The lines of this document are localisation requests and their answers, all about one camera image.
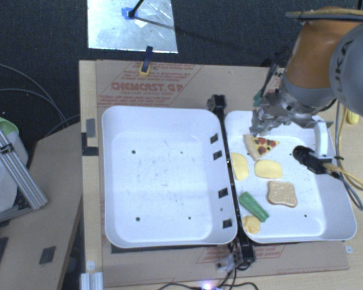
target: robotic hand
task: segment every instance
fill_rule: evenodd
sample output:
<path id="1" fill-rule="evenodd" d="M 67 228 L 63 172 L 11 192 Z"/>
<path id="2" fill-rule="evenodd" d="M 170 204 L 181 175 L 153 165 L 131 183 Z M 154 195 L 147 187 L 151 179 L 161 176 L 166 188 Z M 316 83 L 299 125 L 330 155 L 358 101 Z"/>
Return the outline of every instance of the robotic hand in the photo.
<path id="1" fill-rule="evenodd" d="M 339 8 L 299 14 L 298 19 L 310 21 L 300 31 L 279 88 L 265 94 L 253 111 L 253 136 L 291 122 L 314 128 L 313 116 L 336 98 L 363 116 L 361 15 L 363 11 Z"/>

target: yellow cable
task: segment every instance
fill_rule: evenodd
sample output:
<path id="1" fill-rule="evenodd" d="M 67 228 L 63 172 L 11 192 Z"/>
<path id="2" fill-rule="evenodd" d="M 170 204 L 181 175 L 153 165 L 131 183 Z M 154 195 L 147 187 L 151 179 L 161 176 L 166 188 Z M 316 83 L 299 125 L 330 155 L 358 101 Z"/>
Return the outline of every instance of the yellow cable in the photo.
<path id="1" fill-rule="evenodd" d="M 341 124 L 340 124 L 340 128 L 339 128 L 339 132 L 337 135 L 338 137 L 338 152 L 341 151 L 341 132 L 343 130 L 343 125 L 347 119 L 347 115 L 348 115 L 348 109 L 344 108 L 344 114 L 343 114 L 343 118 L 341 120 Z M 331 171 L 331 172 L 339 172 L 342 173 L 346 180 L 352 185 L 354 186 L 356 189 L 363 191 L 363 182 L 357 178 L 356 176 L 352 175 L 351 173 L 348 173 L 345 168 L 343 167 L 343 162 L 342 160 L 340 161 L 340 167 L 336 167 L 333 164 L 331 164 L 331 166 L 333 166 L 333 170 L 330 170 L 328 168 L 326 168 L 327 170 Z"/>

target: empty white tray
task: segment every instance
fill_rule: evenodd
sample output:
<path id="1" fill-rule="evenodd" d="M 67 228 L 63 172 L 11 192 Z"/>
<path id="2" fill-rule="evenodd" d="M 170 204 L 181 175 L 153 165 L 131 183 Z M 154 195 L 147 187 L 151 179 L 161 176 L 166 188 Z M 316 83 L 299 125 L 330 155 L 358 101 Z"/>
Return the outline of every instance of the empty white tray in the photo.
<path id="1" fill-rule="evenodd" d="M 218 118 L 114 106 L 102 116 L 105 230 L 121 248 L 226 244 L 237 233 Z"/>
<path id="2" fill-rule="evenodd" d="M 267 201 L 267 182 L 254 174 L 255 161 L 247 155 L 243 135 L 249 134 L 252 112 L 234 111 L 225 119 L 230 152 L 244 155 L 249 164 L 249 177 L 235 181 L 238 196 L 249 192 L 270 217 L 261 223 L 258 234 L 246 233 L 258 243 L 304 242 L 311 240 L 345 240 L 356 233 L 356 221 L 348 194 L 341 181 L 329 175 L 316 175 L 301 165 L 292 156 L 297 145 L 315 150 L 313 129 L 302 129 L 292 123 L 273 129 L 265 137 L 280 142 L 262 159 L 281 164 L 283 177 L 279 181 L 291 182 L 295 186 L 298 205 L 290 208 L 272 205 Z M 335 156 L 328 132 L 328 154 Z M 242 217 L 250 214 L 240 206 Z"/>

